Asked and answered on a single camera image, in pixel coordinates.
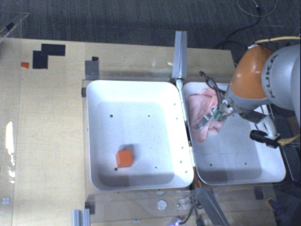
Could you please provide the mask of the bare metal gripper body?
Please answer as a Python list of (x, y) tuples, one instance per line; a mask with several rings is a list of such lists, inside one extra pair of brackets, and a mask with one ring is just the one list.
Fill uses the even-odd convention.
[(211, 119), (215, 121), (225, 121), (233, 114), (233, 108), (227, 103), (222, 103), (211, 109)]

